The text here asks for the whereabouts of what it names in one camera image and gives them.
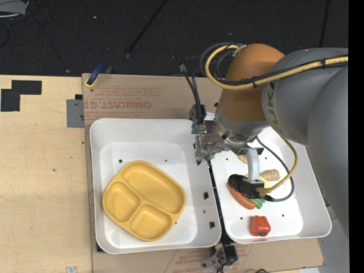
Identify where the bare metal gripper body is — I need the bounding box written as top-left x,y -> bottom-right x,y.
194,120 -> 257,165

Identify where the thin black rod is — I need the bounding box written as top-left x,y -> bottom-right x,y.
208,160 -> 229,240

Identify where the white plastic tray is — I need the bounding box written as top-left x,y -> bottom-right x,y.
209,123 -> 333,245
89,118 -> 222,255

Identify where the orange carrot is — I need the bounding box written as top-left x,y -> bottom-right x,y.
227,183 -> 267,210

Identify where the yellow divided plate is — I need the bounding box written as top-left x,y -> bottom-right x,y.
102,160 -> 187,242

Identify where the brown cardboard board red print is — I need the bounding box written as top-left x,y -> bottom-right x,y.
81,73 -> 325,273

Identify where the red bell pepper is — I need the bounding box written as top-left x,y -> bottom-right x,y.
250,215 -> 271,237

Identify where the black cylinder on white bracket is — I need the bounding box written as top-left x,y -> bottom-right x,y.
228,148 -> 266,201

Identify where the black block with thin wires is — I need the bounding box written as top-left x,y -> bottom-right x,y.
223,245 -> 238,263

